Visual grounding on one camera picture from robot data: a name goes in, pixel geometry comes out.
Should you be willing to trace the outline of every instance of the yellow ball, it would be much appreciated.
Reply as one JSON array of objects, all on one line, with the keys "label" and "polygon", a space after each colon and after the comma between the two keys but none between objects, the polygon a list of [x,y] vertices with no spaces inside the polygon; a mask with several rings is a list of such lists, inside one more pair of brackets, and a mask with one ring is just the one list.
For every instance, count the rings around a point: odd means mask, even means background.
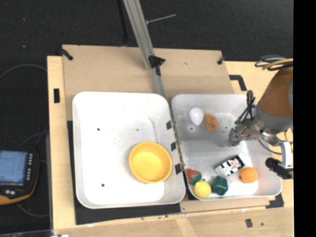
[{"label": "yellow ball", "polygon": [[211,191],[211,186],[205,181],[198,181],[194,185],[194,194],[199,198],[207,198]]}]

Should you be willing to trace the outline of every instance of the yellow bowl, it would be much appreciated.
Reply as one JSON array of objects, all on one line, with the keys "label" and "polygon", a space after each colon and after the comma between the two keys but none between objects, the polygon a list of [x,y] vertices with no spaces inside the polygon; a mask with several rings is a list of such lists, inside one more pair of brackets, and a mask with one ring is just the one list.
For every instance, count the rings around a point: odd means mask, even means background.
[{"label": "yellow bowl", "polygon": [[156,142],[137,144],[129,154],[129,167],[141,182],[152,184],[166,180],[172,171],[169,152]]}]

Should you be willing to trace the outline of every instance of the white tray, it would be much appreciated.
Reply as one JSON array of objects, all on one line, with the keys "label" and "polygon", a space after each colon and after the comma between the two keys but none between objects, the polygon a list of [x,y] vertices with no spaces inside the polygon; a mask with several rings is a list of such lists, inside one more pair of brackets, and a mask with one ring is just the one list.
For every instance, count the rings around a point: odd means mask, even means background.
[{"label": "white tray", "polygon": [[[282,184],[276,173],[265,166],[267,158],[272,154],[264,149],[258,141],[242,141],[237,146],[228,145],[229,132],[235,120],[246,108],[246,96],[236,94],[181,94],[171,101],[175,128],[180,144],[184,167],[200,171],[206,182],[212,183],[217,174],[214,168],[240,153],[244,155],[245,164],[253,166],[259,173],[256,182],[245,184],[234,173],[227,178],[229,189],[224,196],[211,193],[200,199],[194,195],[193,185],[188,184],[191,193],[200,200],[219,198],[245,198],[276,196]],[[195,126],[189,111],[193,107],[201,108],[205,114],[212,114],[218,120],[218,128],[214,132],[205,129],[205,121]]]},{"label": "white tray", "polygon": [[[168,102],[157,94],[82,92],[73,99],[76,193],[88,208],[172,204],[186,187],[176,165],[180,156]],[[171,175],[143,184],[132,175],[128,156],[143,141],[164,146],[173,162]]]}]

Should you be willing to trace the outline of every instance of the screen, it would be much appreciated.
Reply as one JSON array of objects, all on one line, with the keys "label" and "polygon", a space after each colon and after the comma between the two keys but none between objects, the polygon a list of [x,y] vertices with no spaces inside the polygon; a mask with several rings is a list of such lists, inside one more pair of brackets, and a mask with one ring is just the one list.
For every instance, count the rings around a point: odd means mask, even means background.
[{"label": "screen", "polygon": [[0,150],[0,185],[24,185],[27,152]]}]

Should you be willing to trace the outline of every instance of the yellow cable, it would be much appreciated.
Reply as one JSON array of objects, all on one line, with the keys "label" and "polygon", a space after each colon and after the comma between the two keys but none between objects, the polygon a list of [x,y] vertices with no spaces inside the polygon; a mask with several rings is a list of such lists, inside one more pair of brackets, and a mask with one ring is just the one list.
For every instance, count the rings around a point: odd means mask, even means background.
[{"label": "yellow cable", "polygon": [[283,65],[283,64],[287,64],[287,63],[293,63],[293,58],[291,59],[283,59],[283,60],[279,60],[279,61],[274,61],[274,62],[271,62],[267,65],[265,65],[262,70],[265,70],[265,69],[269,69],[275,65]]}]

